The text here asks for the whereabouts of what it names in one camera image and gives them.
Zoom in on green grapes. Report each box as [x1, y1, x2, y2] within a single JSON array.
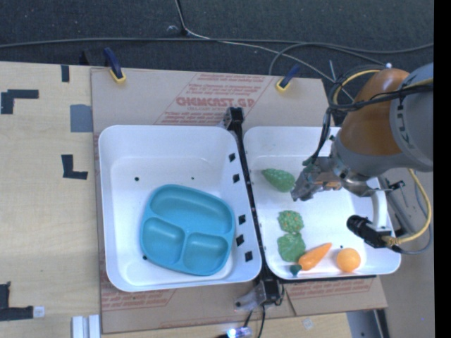
[[261, 168, 297, 194]]

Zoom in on black block with thin wires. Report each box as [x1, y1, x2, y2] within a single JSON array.
[[222, 106, 245, 132], [258, 278, 285, 306]]

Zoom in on brown cardboard board red print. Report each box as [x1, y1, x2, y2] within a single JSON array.
[[89, 67, 389, 334]]

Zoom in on white plastic tray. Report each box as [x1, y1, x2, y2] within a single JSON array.
[[242, 125, 402, 281], [97, 124, 264, 293]]

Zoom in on black cylinder on white bracket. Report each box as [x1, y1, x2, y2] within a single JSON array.
[[346, 187, 393, 249]]

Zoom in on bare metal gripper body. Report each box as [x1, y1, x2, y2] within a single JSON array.
[[301, 155, 384, 197]]

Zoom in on orange ball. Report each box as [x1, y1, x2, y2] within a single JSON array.
[[335, 247, 362, 274]]

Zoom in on green broccoli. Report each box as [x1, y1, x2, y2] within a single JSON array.
[[276, 209, 305, 234]]

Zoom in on blue divided plate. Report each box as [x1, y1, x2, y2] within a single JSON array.
[[139, 183, 237, 277]]

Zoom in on green lettuce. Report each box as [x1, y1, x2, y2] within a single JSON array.
[[276, 232, 307, 263]]

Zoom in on orange carrot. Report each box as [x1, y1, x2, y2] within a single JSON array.
[[289, 242, 333, 278]]

